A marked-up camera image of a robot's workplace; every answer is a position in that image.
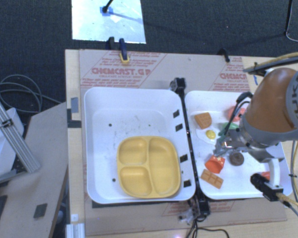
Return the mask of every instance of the black carpet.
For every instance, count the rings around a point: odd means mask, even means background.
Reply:
[[[195,54],[216,54],[226,48],[230,55],[263,57],[296,52],[298,43],[284,36],[288,2],[141,0],[147,44],[127,48]],[[289,33],[298,39],[298,0],[294,0]],[[64,50],[81,48],[105,45],[72,40],[71,0],[0,0],[0,81],[10,74],[24,74],[38,83],[43,94],[64,101]],[[29,108],[29,96],[9,93],[6,97]],[[53,105],[46,101],[43,109]]]

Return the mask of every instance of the yellow plate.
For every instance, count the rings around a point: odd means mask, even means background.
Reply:
[[[178,155],[173,144],[163,137],[123,140],[117,151],[117,168],[121,188],[133,197],[170,197],[180,188]]]

